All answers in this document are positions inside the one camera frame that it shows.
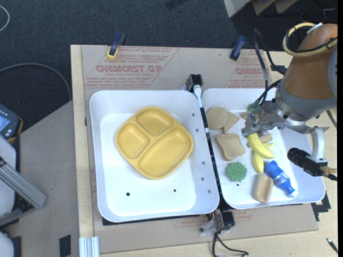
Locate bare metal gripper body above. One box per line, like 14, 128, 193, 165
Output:
251, 100, 309, 130

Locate yellow banana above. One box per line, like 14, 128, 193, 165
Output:
246, 132, 275, 174

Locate tan triangular pizza slice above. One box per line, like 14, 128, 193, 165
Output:
223, 111, 241, 134

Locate brown toast bread slice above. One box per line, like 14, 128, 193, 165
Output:
215, 132, 246, 162

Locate round tan biscuit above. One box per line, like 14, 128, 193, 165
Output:
205, 107, 229, 130

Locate thin black and white rod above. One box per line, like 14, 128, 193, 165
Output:
193, 86, 223, 211

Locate green grapes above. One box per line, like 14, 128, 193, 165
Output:
226, 161, 248, 183

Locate blue bottle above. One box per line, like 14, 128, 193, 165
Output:
264, 160, 299, 198

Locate tan bread roll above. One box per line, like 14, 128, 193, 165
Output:
252, 173, 274, 203

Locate white plastic tray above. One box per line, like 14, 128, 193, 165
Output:
89, 89, 220, 223
200, 88, 326, 210

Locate yellow divided plate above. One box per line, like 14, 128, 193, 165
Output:
115, 106, 195, 180

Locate brown cardboard board, red print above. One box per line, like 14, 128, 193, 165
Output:
80, 46, 319, 254

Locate black cylinder on white bracket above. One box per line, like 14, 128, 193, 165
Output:
287, 126, 330, 177

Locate black block with thin wires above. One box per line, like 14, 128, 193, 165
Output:
198, 210, 236, 237
186, 73, 203, 92

